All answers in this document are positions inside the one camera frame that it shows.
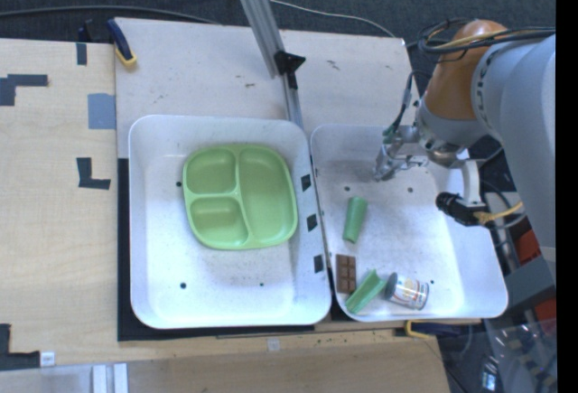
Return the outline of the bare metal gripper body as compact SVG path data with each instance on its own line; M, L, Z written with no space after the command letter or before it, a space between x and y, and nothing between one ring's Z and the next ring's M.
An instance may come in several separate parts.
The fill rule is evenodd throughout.
M387 149L390 163L396 158L407 155L427 157L427 163L451 167L465 150L463 145L455 145L442 139L436 139L428 128L423 131L417 125L390 126L383 132L382 147Z

